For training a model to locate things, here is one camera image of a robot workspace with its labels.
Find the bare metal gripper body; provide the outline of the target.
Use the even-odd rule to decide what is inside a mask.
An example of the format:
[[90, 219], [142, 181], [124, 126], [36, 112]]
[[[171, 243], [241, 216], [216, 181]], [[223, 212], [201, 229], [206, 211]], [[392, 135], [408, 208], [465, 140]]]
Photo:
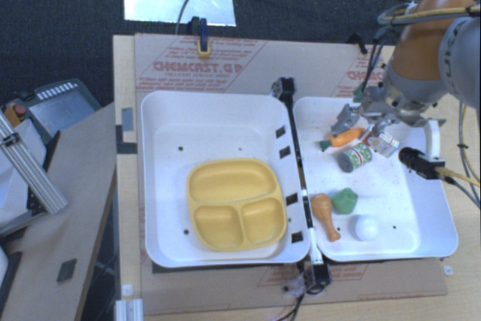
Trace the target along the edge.
[[379, 127], [395, 123], [416, 127], [429, 106], [410, 100], [393, 86], [369, 86], [362, 95], [361, 116]]

